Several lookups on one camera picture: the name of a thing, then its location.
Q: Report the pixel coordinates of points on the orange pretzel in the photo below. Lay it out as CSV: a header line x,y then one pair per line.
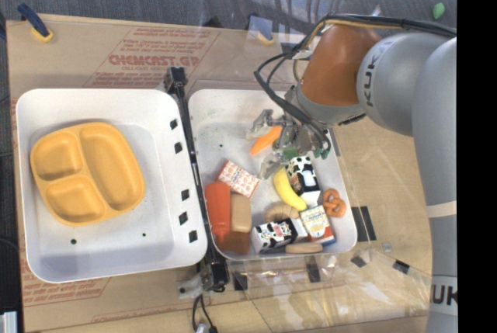
x,y
334,203

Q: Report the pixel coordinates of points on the white carton with orange print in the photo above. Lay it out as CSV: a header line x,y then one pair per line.
x,y
237,178

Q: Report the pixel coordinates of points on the orange and white juice carton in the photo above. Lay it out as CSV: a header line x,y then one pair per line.
x,y
318,224

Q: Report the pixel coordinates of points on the orange carrot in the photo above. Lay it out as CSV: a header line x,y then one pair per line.
x,y
264,141

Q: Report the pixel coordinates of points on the thin black and white rod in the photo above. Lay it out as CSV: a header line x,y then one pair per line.
x,y
189,137

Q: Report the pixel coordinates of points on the small green object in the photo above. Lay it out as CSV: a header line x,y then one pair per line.
x,y
438,10

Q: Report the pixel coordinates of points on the brown block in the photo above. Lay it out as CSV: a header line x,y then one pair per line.
x,y
237,243

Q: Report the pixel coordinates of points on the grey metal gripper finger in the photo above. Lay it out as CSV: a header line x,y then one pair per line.
x,y
262,120
272,166

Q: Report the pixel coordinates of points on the yellow banana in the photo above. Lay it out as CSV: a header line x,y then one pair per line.
x,y
285,189

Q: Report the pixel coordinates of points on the tall cow print carton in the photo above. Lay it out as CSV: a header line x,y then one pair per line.
x,y
306,180

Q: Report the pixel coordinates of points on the small cow print carton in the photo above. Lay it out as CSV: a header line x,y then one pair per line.
x,y
272,234

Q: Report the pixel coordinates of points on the orange divided plate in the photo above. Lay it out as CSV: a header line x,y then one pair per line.
x,y
93,164

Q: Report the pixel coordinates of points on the beige bread loaf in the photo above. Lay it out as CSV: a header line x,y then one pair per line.
x,y
240,213

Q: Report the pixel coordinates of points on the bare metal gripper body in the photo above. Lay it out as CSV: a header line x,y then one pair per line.
x,y
304,137

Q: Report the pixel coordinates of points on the brown cardboard board red print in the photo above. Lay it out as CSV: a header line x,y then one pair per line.
x,y
116,56

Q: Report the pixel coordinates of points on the tan croissant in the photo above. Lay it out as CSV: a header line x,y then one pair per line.
x,y
279,212

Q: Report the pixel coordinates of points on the orange bottle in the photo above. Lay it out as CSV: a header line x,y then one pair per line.
x,y
218,207

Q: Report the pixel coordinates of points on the white plastic tray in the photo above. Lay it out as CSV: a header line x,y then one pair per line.
x,y
163,207
229,122

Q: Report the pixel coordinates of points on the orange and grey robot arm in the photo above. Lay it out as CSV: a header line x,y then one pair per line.
x,y
392,83

